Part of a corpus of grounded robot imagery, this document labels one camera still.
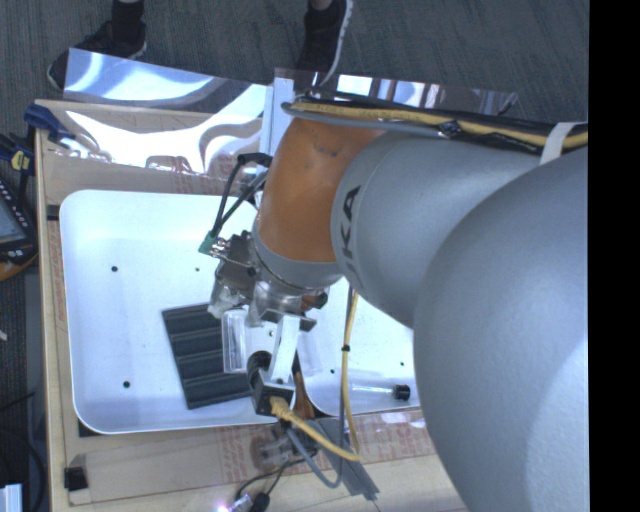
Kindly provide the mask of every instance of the wooden table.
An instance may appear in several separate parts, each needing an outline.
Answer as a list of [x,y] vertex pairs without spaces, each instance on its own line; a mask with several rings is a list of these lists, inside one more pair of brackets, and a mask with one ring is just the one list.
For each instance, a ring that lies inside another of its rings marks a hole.
[[[68,106],[63,102],[39,103],[51,109]],[[51,510],[209,512],[231,503],[241,483],[262,472],[251,461],[250,442],[264,435],[268,427],[82,435],[72,403],[59,223],[50,193],[52,188],[60,189],[59,183],[47,189],[48,180],[51,185],[51,180],[60,179],[61,169],[56,166],[77,165],[78,159],[52,158],[46,154],[46,146],[46,137],[38,133],[37,220]],[[104,167],[104,173],[108,172],[108,166]],[[142,183],[136,181],[122,188],[145,190],[140,188]],[[70,190],[69,183],[66,186],[65,193]],[[78,188],[92,186],[83,181]],[[102,176],[95,188],[119,187],[116,181],[110,183],[108,176]],[[296,474],[284,476],[273,491],[270,510],[466,510],[431,444],[420,411],[365,415],[357,420],[363,430],[365,467],[380,489],[378,500],[374,503],[362,496],[351,497],[344,486],[329,489],[299,465]],[[78,488],[69,490],[65,472],[71,477],[79,473],[88,485],[82,488],[72,478],[72,487]],[[250,493],[255,495],[270,482],[255,484]]]

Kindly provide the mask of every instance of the black shoe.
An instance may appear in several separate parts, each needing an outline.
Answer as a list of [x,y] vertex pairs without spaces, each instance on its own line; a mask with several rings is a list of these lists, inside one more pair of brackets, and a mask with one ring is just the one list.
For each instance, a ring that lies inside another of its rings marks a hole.
[[[111,22],[107,21],[102,24],[95,34],[85,37],[84,41],[75,45],[74,48],[111,55],[113,57],[122,57],[124,59],[135,59],[140,57],[147,49],[146,27],[145,24],[141,22],[138,38],[129,44],[114,41]],[[47,78],[56,89],[64,89],[68,61],[69,50],[65,50],[47,70]]]
[[349,25],[353,0],[334,0],[337,2],[338,16],[328,27],[318,27],[313,23],[309,10],[304,17],[304,46],[296,64],[296,69],[318,71],[331,76],[338,66],[342,40]]

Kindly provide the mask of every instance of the yellow cable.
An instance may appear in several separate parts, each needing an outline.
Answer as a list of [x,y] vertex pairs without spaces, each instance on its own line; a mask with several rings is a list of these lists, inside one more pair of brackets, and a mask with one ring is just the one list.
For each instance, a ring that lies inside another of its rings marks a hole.
[[342,457],[343,459],[351,460],[354,462],[361,460],[361,457],[359,455],[355,453],[351,453],[347,450],[344,450],[339,446],[336,446],[331,441],[329,441],[326,437],[320,434],[316,429],[307,425],[303,420],[301,420],[296,415],[296,413],[294,413],[291,409],[289,409],[289,406],[287,405],[287,402],[284,400],[284,398],[280,398],[278,396],[272,396],[270,398],[270,403],[271,403],[271,414],[273,414],[274,416],[282,420],[290,421],[296,427],[302,430],[305,434],[307,434],[309,437],[313,438],[319,444],[324,446],[327,450],[335,453],[336,455]]
[[349,400],[349,379],[347,371],[347,361],[349,360],[349,342],[351,339],[351,330],[353,329],[353,322],[355,320],[356,306],[358,305],[358,292],[353,292],[353,299],[351,301],[351,308],[349,309],[349,317],[347,318],[347,326],[344,330],[344,342],[342,344],[342,399],[344,401],[344,409],[347,416],[347,423],[349,425],[349,432],[351,433],[351,441],[356,452],[360,452],[360,443],[358,442],[358,435],[356,434],[356,425],[353,421],[353,414],[351,412],[351,402]]
[[[296,102],[292,105],[292,107],[305,112],[338,115],[342,117],[364,119],[370,121],[379,121],[380,119],[385,119],[388,121],[400,120],[427,124],[429,126],[438,126],[442,123],[456,121],[458,123],[458,126],[460,126],[463,131],[473,135],[488,135],[491,133],[499,133],[501,135],[506,135],[513,139],[519,140],[521,142],[526,142],[528,144],[533,144],[534,146],[538,147],[544,147],[548,138],[547,135],[536,135],[524,131],[499,128],[490,125],[484,125],[482,123],[455,119],[450,116],[431,114],[428,112],[413,112],[409,110],[396,110],[390,108],[359,108],[307,102]],[[566,137],[564,139],[562,147],[564,149],[573,149],[584,146],[588,142],[589,133],[584,132]]]

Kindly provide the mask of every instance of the wire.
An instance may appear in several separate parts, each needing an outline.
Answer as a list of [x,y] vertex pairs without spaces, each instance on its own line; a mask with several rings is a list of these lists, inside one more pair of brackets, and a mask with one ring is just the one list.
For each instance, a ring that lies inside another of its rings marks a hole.
[[300,464],[301,462],[305,462],[304,459],[297,459],[294,461],[287,461],[284,464],[282,464],[278,469],[275,469],[269,473],[265,473],[263,475],[258,475],[256,477],[253,477],[251,480],[247,480],[244,484],[242,484],[240,486],[240,488],[236,491],[236,497],[235,500],[238,501],[240,499],[240,497],[242,496],[243,491],[249,487],[251,484],[254,484],[255,482],[258,482],[260,480],[264,480],[265,478],[269,478],[272,477],[274,475],[278,475],[276,477],[276,480],[273,484],[271,484],[271,487],[269,488],[269,491],[267,492],[267,494],[271,493],[271,491],[273,491],[274,487],[276,486],[276,484],[278,483],[278,481],[280,480],[280,478],[282,477],[282,474],[285,472],[285,470],[287,470],[288,468],[295,466],[296,464]]
[[[388,129],[395,131],[408,131],[420,133],[420,128],[432,127],[443,129],[444,126],[455,126],[458,133],[455,135],[467,136],[499,136],[511,139],[514,144],[524,144],[536,151],[547,142],[548,135],[553,125],[547,123],[530,123],[518,120],[505,120],[505,118],[493,118],[479,114],[450,113],[446,111],[423,111],[395,108],[367,108],[354,107],[321,101],[298,101],[293,104],[283,103],[285,112],[312,120],[322,120],[328,123],[341,124],[348,120],[358,121],[353,126],[369,126],[371,128]],[[309,114],[322,116],[308,117]],[[581,126],[578,133],[569,135],[563,141],[563,149],[576,149],[588,143],[588,130],[586,125]]]
[[351,340],[351,331],[353,329],[353,323],[355,320],[356,307],[358,306],[358,292],[349,287],[349,303],[347,324],[344,330],[344,341],[342,343],[342,385],[341,392],[344,400],[344,407],[347,415],[347,423],[349,424],[349,432],[351,433],[351,440],[356,452],[360,452],[360,443],[358,442],[358,436],[356,433],[356,425],[353,420],[353,413],[351,412],[351,401],[349,400],[349,380],[348,380],[348,361],[349,361],[349,343]]
[[222,217],[221,227],[225,225],[225,223],[231,218],[233,213],[240,207],[242,203],[244,203],[247,199],[249,199],[253,194],[255,194],[262,184],[267,181],[267,173],[263,172],[260,176],[254,178],[254,180],[249,184],[246,190],[238,197],[235,203],[227,210]]
[[[345,101],[336,101],[335,98],[342,98]],[[404,103],[398,103],[397,101],[383,100],[371,96],[363,96],[362,94],[348,93],[342,91],[332,91],[331,89],[321,88],[309,88],[306,90],[306,94],[300,94],[294,98],[294,104],[297,102],[308,102],[316,104],[326,104],[339,107],[363,107],[371,108],[378,107],[387,110],[404,110],[407,112],[416,112],[420,114],[440,115],[455,119],[463,118],[467,121],[476,121],[484,125],[514,127],[517,126],[521,131],[535,132],[538,131],[541,134],[549,133],[553,129],[553,124],[542,123],[539,121],[526,121],[524,119],[509,118],[507,120],[501,119],[499,116],[506,112],[510,106],[512,106],[514,99],[512,97],[507,98],[507,102],[502,106],[500,112],[496,116],[490,114],[482,114],[478,112],[468,112],[461,110],[449,110],[442,108],[430,108],[430,107],[416,107],[413,105],[406,105]]]
[[44,499],[44,487],[47,481],[47,470],[45,469],[44,461],[42,460],[42,457],[40,457],[40,454],[38,453],[38,451],[33,447],[33,445],[29,441],[26,441],[22,439],[20,436],[17,436],[13,432],[11,432],[10,430],[6,430],[3,428],[0,429],[0,434],[8,436],[22,443],[24,446],[27,447],[27,449],[29,450],[29,453],[31,454],[33,459],[36,461],[36,466],[38,468],[38,478],[40,480],[40,486],[38,488],[38,495],[37,495],[35,504],[32,508],[32,511],[35,512],[40,508],[40,505],[42,504],[42,500]]
[[231,170],[231,173],[229,174],[229,178],[227,179],[227,183],[225,184],[224,190],[222,192],[222,197],[220,199],[220,207],[218,208],[218,214],[216,216],[215,222],[213,223],[213,227],[211,228],[211,236],[214,238],[220,234],[220,230],[222,229],[222,225],[221,225],[222,216],[224,215],[224,208],[227,205],[227,198],[229,197],[229,192],[231,191],[231,185],[233,184],[233,180],[235,179],[236,175],[238,174],[242,166],[243,164],[241,164],[240,161],[238,160],[238,162],[236,162],[235,167]]
[[429,136],[433,138],[440,137],[437,128],[428,126],[417,126],[412,124],[404,124],[392,121],[365,121],[361,119],[346,119],[334,116],[327,116],[317,112],[307,112],[293,108],[291,103],[283,103],[282,110],[293,117],[308,119],[309,121],[318,121],[321,123],[331,123],[338,126],[349,126],[352,128],[368,128],[370,130],[388,130],[396,132],[409,133],[411,135],[419,135],[421,137]]
[[307,450],[302,444],[302,441],[300,441],[300,439],[298,438],[296,433],[293,431],[293,429],[290,428],[289,430],[287,430],[287,436],[289,436],[289,439],[291,439],[291,442],[293,443],[293,445],[296,447],[298,452],[300,452],[300,454],[304,457],[304,460],[307,462],[307,464],[311,468],[311,471],[313,471],[313,473],[322,481],[323,484],[325,484],[330,489],[335,489],[342,483],[342,466],[340,466],[338,477],[334,482],[332,482],[326,476],[324,476],[324,474],[322,473],[322,470],[309,456]]
[[240,203],[236,201],[236,204],[234,204],[231,208],[233,211],[231,211],[230,213],[228,212],[228,215],[224,215],[224,209],[227,205],[227,199],[229,198],[229,194],[231,192],[231,186],[233,185],[233,182],[236,179],[238,172],[240,172],[240,169],[250,162],[256,162],[265,167],[269,167],[269,165],[271,165],[272,160],[273,160],[272,157],[264,153],[247,153],[244,155],[238,155],[236,165],[231,170],[231,173],[229,174],[229,178],[227,178],[227,183],[225,184],[224,190],[222,192],[220,207],[218,208],[218,214],[216,215],[216,220],[213,223],[213,227],[211,228],[210,235],[213,238],[216,238],[220,234],[220,231],[222,230],[222,226],[224,225],[224,223],[229,219],[231,214],[238,208],[238,206],[240,206]]
[[314,441],[316,441],[318,444],[320,444],[330,452],[333,452],[336,455],[353,462],[357,462],[361,460],[362,457],[360,457],[358,454],[349,452],[343,448],[340,448],[339,446],[336,446],[331,441],[329,441],[326,437],[321,435],[316,429],[307,425],[291,409],[289,409],[287,402],[283,398],[278,396],[272,396],[270,398],[270,402],[271,402],[271,414],[273,414],[274,416],[282,420],[293,423],[296,427],[298,427],[305,434],[307,434]]

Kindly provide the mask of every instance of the white tape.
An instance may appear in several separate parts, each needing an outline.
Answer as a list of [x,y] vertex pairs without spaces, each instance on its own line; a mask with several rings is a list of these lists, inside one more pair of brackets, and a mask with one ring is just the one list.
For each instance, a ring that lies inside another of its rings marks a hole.
[[582,123],[558,123],[553,127],[551,133],[547,137],[547,143],[542,150],[542,156],[540,157],[540,165],[546,164],[551,160],[555,160],[562,154],[562,144],[564,139],[567,138],[569,132],[574,126]]
[[384,412],[380,417],[382,421],[389,424],[407,423],[409,421],[409,416],[403,412]]

